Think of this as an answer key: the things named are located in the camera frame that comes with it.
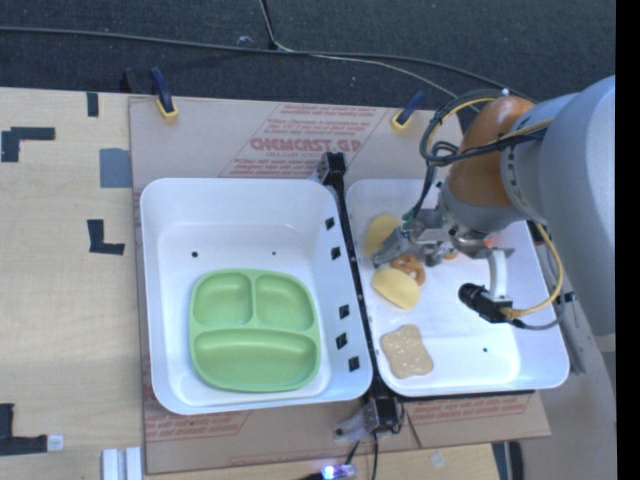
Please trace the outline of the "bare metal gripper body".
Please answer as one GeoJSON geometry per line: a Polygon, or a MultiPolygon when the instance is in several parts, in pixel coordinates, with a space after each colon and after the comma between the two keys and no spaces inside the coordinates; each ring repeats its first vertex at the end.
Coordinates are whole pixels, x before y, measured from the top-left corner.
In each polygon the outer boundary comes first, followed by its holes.
{"type": "Polygon", "coordinates": [[[447,210],[425,208],[417,213],[409,211],[404,216],[402,228],[410,233],[411,242],[424,252],[428,243],[446,243],[449,253],[444,258],[463,254],[469,258],[487,258],[488,234],[476,231],[460,223],[447,210]]]}

